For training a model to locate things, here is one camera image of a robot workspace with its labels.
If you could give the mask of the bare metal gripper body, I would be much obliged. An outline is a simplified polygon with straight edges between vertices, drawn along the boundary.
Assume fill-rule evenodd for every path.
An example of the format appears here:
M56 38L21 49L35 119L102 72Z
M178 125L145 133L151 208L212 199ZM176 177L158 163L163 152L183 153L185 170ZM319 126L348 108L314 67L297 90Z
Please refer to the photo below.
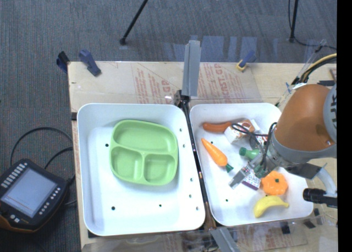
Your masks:
M278 167L270 160L269 156L264 157L264 154L259 149L249 150L247 157L249 158L248 165L257 178L266 177Z

